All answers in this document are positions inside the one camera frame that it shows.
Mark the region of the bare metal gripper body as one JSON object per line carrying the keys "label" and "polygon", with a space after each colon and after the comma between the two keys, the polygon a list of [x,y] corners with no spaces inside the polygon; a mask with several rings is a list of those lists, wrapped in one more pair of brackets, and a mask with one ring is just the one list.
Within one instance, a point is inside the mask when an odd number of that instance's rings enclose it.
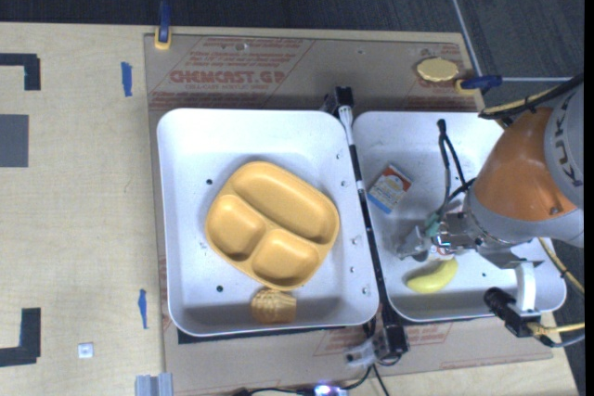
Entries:
{"label": "bare metal gripper body", "polygon": [[432,243],[445,253],[455,253],[464,249],[475,249],[480,238],[471,227],[465,212],[447,213],[430,226],[429,237]]}

